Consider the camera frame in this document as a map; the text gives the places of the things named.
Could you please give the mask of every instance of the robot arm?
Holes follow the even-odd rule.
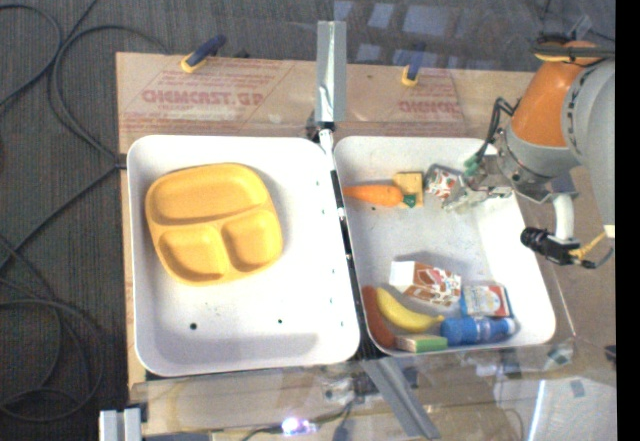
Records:
[[[602,57],[576,41],[555,51],[543,58],[515,108],[496,101],[487,143],[494,143],[497,154],[486,155],[488,144],[483,145],[467,161],[443,208],[504,197],[511,190],[537,203],[551,201],[555,233],[526,228],[521,240],[566,265],[578,261],[573,254],[580,247],[573,238],[573,167],[589,170],[604,231],[612,246],[615,240],[615,57]],[[511,116],[504,128],[495,119],[500,108]]]

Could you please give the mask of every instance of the red sausage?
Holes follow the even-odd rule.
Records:
[[[362,287],[362,301],[371,335],[383,347],[392,348],[395,345],[396,337],[382,318],[376,301],[376,289],[373,286]]]

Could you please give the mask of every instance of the white tray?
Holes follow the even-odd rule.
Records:
[[[221,162],[261,176],[282,226],[280,259],[258,275],[192,287],[161,266],[144,214],[160,176]],[[161,376],[331,364],[360,334],[326,157],[305,139],[153,135],[128,154],[135,347]]]
[[[344,187],[391,180],[397,172],[424,173],[433,164],[463,169],[463,162],[481,144],[477,139],[354,136],[340,140],[334,154]],[[514,196],[485,201],[464,214],[445,212],[431,195],[425,195],[423,208],[372,209],[350,198],[345,198],[345,207],[360,286],[387,284],[394,259],[450,270],[462,277],[463,284],[494,280],[507,288],[519,331],[504,342],[483,347],[535,345],[553,336],[555,314],[536,257],[520,242],[525,226]],[[459,305],[425,306],[417,299],[398,298],[426,313],[460,314]]]

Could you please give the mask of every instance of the toy carrot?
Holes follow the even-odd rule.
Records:
[[[347,197],[380,206],[397,206],[404,202],[413,207],[416,204],[415,195],[405,196],[400,188],[395,185],[380,183],[353,185],[351,187],[343,187],[342,193]]]

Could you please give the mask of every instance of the orange carrot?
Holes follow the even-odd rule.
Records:
[[[395,185],[368,184],[343,187],[342,193],[354,199],[380,206],[396,206],[404,200],[404,194]]]

